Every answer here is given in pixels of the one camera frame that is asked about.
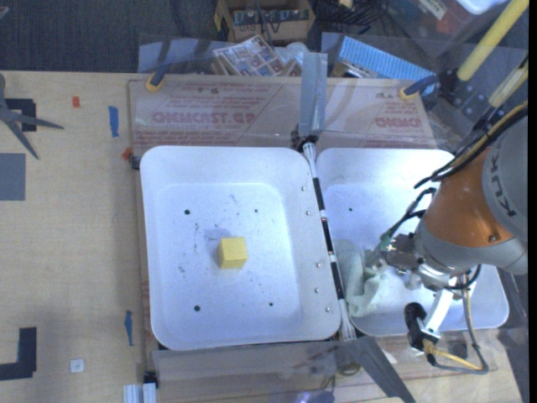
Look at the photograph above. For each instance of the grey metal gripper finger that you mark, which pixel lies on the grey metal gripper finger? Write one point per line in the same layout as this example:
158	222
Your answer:
373	258

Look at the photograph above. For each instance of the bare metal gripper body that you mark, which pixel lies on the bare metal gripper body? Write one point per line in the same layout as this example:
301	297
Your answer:
403	255

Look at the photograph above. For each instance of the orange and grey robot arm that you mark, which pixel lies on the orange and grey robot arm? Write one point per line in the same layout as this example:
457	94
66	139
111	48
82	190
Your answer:
465	208

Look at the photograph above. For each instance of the pale green cloth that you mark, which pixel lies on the pale green cloth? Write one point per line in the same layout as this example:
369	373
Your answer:
363	288

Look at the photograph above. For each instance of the thin black and white rod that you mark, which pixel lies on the thin black and white rod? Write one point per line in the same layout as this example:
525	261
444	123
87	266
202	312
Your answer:
319	195

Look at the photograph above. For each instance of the white plastic tray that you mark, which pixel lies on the white plastic tray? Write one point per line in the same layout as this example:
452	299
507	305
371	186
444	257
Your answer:
369	174
251	309

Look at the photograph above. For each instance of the yellow cube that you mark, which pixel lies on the yellow cube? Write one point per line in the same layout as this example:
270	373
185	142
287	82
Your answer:
232	252

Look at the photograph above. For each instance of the brown cardboard board red print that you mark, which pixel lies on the brown cardboard board red print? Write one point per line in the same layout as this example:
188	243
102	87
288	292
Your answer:
201	116

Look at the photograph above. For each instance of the black cylinder on white bracket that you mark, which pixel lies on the black cylinder on white bracket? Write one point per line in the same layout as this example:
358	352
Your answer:
416	319

